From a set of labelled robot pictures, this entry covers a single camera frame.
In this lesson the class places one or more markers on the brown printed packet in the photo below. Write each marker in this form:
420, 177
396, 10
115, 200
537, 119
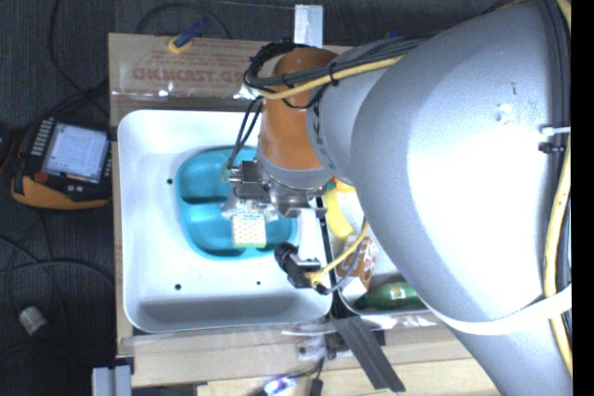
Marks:
366, 257

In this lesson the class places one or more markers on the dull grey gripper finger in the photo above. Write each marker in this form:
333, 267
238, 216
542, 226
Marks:
232, 206
271, 211

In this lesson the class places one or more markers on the blue divided plate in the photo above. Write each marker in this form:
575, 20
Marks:
206, 222

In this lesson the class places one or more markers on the thin black rod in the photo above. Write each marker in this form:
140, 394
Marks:
330, 292

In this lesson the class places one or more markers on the small grey metal cylinder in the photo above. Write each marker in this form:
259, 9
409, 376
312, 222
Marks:
32, 320

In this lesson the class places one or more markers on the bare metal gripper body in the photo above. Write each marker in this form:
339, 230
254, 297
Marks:
253, 181

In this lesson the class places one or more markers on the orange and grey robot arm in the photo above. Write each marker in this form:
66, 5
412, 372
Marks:
455, 162

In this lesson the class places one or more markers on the yellow banana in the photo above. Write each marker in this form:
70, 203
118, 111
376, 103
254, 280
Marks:
338, 218

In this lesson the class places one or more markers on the brown cardboard board red print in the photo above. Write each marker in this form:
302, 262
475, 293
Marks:
185, 69

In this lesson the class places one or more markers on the black cylinder on white bracket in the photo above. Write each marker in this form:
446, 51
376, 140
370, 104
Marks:
301, 266

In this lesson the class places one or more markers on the green bottle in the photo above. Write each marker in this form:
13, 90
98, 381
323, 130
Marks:
394, 296

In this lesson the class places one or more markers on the white packet with orange pattern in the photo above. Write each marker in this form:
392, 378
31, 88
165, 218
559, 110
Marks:
249, 231

